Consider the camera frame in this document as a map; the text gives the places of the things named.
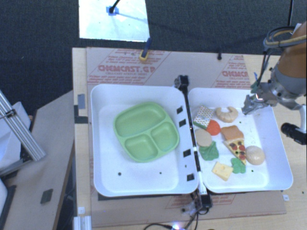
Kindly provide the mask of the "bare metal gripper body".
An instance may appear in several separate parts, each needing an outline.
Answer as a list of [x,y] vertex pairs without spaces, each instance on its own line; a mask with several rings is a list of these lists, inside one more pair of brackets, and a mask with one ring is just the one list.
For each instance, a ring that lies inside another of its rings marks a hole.
[[290,110],[299,110],[303,105],[296,102],[298,97],[278,82],[261,82],[255,92],[254,101],[258,108],[280,104]]

